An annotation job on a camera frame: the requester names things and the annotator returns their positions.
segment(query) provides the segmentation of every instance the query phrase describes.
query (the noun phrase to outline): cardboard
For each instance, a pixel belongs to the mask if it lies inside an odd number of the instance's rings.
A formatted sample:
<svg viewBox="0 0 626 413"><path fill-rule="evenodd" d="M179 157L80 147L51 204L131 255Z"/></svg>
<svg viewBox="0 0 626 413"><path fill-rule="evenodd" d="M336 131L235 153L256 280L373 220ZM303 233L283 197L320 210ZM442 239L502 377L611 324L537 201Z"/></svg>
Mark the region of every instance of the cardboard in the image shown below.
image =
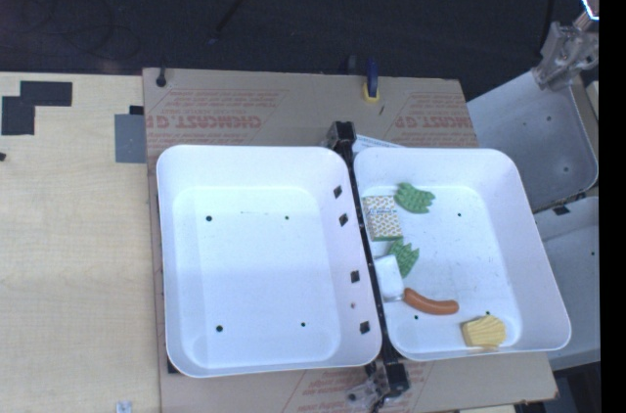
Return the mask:
<svg viewBox="0 0 626 413"><path fill-rule="evenodd" d="M362 411L346 402L346 391L367 378L362 367L209 379L168 371L155 164L177 144L321 145L338 120L408 147L477 147L460 83L379 77L380 99L368 103L364 77L355 75L167 69L159 87L159 73L143 71L162 411ZM411 388L384 406L389 413L540 401L558 392L543 352L403 362Z"/></svg>

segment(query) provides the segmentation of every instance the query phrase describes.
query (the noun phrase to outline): hot dog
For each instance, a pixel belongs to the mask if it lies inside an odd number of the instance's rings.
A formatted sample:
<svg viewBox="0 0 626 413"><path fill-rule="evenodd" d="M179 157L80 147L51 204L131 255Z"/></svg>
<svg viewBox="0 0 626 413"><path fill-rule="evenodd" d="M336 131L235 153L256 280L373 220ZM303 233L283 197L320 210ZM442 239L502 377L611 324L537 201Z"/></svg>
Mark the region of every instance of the hot dog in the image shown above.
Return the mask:
<svg viewBox="0 0 626 413"><path fill-rule="evenodd" d="M411 288L404 289L404 301L426 314L447 315L459 311L459 304L454 299L435 300L426 298Z"/></svg>

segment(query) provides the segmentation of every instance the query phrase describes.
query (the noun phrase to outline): yellow cheese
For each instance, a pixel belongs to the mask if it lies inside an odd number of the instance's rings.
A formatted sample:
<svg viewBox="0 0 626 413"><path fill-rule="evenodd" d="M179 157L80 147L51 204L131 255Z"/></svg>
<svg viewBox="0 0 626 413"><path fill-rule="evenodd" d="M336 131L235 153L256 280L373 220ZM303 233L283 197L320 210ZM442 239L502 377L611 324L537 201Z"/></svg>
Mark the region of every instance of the yellow cheese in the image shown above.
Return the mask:
<svg viewBox="0 0 626 413"><path fill-rule="evenodd" d="M467 346L498 346L507 337L505 323L491 314L463 323L461 330Z"/></svg>

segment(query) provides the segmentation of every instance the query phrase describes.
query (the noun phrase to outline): light wood surface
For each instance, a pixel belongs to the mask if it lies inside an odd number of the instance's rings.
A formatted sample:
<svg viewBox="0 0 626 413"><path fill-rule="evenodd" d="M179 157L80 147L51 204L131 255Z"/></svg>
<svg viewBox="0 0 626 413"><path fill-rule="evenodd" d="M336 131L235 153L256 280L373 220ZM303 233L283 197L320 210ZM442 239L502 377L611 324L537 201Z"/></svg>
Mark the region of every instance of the light wood surface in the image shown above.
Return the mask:
<svg viewBox="0 0 626 413"><path fill-rule="evenodd" d="M139 76L0 73L73 82L36 107L35 134L0 136L0 411L159 410L145 164L115 162L114 115Z"/></svg>

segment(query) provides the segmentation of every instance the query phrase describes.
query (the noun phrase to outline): sausage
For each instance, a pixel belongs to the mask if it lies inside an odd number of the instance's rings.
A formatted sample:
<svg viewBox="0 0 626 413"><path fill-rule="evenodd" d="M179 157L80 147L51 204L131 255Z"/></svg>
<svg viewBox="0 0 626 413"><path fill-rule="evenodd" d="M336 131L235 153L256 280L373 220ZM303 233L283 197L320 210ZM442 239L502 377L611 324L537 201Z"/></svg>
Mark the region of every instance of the sausage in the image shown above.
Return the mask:
<svg viewBox="0 0 626 413"><path fill-rule="evenodd" d="M413 308L426 314L447 315L459 311L459 304L455 299L435 300L423 297L411 288L404 289L404 301Z"/></svg>

